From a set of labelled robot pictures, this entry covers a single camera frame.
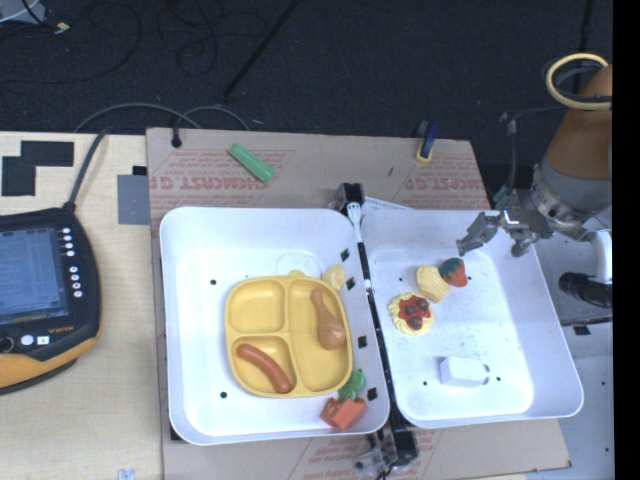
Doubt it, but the red strawberry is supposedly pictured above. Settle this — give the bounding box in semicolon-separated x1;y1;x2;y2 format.
439;256;470;288

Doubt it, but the black block with thin wires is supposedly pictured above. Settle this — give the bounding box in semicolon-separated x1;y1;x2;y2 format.
335;182;365;214
388;428;420;465

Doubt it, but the thin black and white rod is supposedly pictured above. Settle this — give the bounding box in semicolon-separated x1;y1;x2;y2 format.
346;201;404;435

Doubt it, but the white printed paper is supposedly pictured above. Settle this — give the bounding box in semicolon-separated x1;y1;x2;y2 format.
360;196;417;218

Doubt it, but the white plastic tray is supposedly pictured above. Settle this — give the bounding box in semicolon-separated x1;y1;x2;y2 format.
158;205;392;447
360;209;585;430

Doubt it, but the yellow spaghetti with meatballs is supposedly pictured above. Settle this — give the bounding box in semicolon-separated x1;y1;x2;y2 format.
387;291;436;337

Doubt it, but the orange carrot with green top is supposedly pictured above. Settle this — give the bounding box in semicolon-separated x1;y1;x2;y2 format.
319;368;368;431

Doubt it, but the yellow divided plate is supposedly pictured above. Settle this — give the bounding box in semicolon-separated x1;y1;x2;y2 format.
223;274;355;399

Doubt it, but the orange sausage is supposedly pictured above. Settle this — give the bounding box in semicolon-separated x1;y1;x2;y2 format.
235;342;294;395

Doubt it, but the small yellow toy pasta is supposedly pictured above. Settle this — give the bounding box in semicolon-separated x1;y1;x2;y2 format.
320;263;348;292

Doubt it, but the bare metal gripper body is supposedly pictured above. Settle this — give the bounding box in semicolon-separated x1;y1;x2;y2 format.
499;182;602;243

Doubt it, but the brown chicken drumstick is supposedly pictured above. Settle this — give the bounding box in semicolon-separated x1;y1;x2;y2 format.
309;287;348;352

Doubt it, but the black cylinder on white bracket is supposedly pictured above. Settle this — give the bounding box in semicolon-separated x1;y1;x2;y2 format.
557;227;613;312

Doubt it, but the yellow cupcake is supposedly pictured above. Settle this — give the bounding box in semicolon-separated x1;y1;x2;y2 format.
415;263;452;304

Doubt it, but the clear plastic lid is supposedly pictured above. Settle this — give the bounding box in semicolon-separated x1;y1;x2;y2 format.
275;251;322;279

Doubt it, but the brown cardboard board red print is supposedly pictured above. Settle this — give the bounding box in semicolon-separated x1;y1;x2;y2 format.
144;126;573;480

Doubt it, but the white box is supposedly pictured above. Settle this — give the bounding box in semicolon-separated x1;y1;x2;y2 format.
438;355;492;389

